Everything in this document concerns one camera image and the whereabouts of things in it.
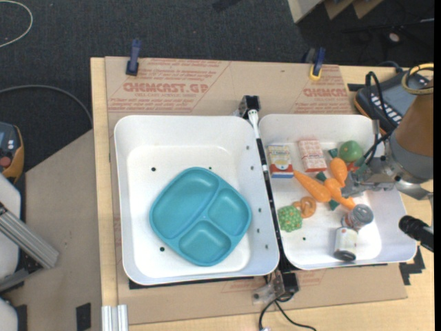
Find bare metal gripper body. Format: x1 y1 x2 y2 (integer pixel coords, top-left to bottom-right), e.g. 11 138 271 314
354 154 404 193

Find short orange carrot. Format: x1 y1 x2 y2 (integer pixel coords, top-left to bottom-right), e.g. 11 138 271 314
327 148 349 188

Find grey-topped small can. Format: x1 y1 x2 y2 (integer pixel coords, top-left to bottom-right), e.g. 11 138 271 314
340 203 374 233

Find green toy apple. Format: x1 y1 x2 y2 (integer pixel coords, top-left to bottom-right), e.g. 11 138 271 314
338 139 364 163

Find long orange carrot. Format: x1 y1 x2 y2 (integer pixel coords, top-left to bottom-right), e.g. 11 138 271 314
292 170 341 211

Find orange pretzel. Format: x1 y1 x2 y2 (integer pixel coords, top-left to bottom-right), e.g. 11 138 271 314
292 195 318 219

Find pink and white carton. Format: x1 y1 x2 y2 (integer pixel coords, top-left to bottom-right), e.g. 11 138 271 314
297 139 328 173

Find white small can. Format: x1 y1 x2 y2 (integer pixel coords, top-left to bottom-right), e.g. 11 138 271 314
333 226 359 262

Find white plastic tray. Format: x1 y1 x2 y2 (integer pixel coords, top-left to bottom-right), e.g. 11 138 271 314
113 114 280 286
257 113 418 271

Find green broccoli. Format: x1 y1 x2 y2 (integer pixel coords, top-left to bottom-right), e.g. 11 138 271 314
276 205 304 234

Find white red blue carton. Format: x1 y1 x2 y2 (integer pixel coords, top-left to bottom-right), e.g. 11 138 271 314
266 143 295 179

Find thin black and white rod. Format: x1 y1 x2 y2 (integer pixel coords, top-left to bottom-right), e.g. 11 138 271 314
247 110 287 272

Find blue divided plate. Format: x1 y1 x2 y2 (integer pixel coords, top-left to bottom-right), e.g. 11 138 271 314
148 166 253 268

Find brown cardboard board, red print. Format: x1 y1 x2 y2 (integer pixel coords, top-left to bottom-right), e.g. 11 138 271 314
104 56 409 325

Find black cylinder on white bracket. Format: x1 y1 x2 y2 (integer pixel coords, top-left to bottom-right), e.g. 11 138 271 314
395 179 434 253

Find black block with thin wires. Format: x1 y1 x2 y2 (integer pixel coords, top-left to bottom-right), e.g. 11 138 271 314
236 94 261 119
252 270 299 305

